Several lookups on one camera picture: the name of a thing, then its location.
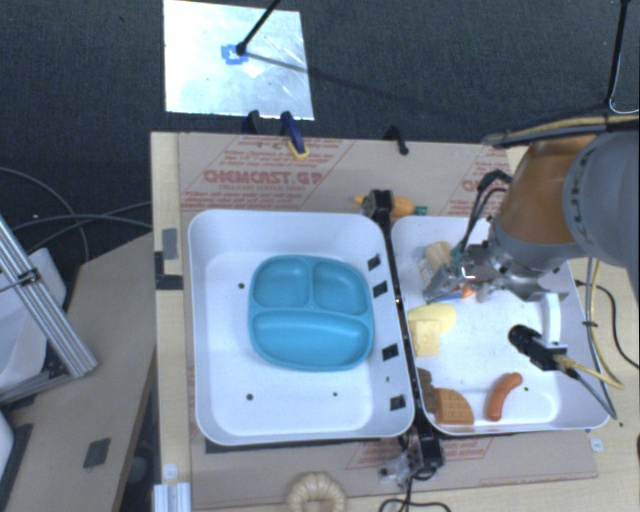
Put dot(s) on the thin black rod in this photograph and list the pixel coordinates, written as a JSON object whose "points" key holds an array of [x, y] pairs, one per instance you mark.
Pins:
{"points": [[400, 305]]}

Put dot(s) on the cream bread roll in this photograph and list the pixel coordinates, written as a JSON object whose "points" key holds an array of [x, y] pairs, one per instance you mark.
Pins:
{"points": [[440, 254]]}

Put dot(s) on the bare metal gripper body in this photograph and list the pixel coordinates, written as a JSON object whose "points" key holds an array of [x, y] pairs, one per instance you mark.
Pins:
{"points": [[520, 282]]}

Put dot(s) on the orange sausage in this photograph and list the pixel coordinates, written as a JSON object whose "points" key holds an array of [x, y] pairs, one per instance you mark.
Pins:
{"points": [[501, 395]]}

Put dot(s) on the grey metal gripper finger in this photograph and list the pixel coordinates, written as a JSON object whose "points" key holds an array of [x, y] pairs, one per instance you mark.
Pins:
{"points": [[484, 292], [440, 285]]}

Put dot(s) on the brown cardboard board red print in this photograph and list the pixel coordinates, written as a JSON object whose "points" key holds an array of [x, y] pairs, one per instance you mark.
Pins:
{"points": [[280, 180]]}

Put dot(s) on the black cylinder on white bracket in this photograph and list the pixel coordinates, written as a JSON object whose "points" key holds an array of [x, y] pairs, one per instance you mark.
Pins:
{"points": [[532, 345]]}

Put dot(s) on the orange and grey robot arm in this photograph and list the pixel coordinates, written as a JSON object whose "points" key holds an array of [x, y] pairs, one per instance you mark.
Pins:
{"points": [[560, 200]]}

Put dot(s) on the dark brown biscuit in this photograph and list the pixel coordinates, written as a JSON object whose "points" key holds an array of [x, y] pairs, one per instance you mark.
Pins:
{"points": [[425, 387]]}

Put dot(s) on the pale yellow bread slice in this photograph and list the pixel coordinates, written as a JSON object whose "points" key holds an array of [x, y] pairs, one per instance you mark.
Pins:
{"points": [[440, 312]]}

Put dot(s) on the orange carrot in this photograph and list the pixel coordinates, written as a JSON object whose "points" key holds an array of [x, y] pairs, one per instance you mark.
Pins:
{"points": [[401, 205]]}

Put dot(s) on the white plastic tray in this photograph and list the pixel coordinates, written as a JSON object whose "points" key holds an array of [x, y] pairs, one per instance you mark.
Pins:
{"points": [[480, 350], [225, 325]]}

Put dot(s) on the blue divided plate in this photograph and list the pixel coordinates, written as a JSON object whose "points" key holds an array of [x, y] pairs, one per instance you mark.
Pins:
{"points": [[310, 315]]}

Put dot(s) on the yellow cheese wedge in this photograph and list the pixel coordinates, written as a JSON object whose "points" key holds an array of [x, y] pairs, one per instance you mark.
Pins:
{"points": [[425, 340]]}

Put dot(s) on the brown waffle biscuit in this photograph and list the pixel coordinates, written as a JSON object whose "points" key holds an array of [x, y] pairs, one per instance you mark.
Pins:
{"points": [[454, 407]]}

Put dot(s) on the beige doughnut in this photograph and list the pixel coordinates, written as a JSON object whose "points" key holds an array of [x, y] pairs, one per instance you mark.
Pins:
{"points": [[300, 492]]}

